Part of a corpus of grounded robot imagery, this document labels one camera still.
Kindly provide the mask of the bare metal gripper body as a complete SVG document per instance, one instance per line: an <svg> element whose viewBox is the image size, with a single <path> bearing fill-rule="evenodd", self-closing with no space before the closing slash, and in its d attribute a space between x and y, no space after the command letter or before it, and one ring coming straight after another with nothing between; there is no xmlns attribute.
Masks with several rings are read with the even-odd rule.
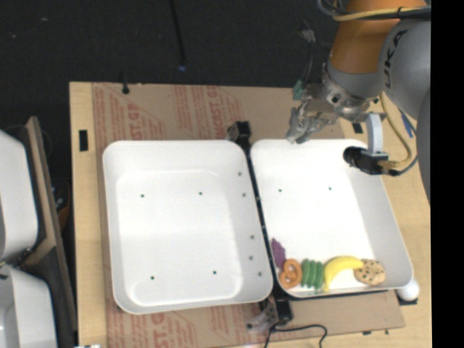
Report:
<svg viewBox="0 0 464 348"><path fill-rule="evenodd" d="M353 96L336 83L310 83L303 91L298 117L329 123L341 118L361 123L367 119L369 107L370 99Z"/></svg>

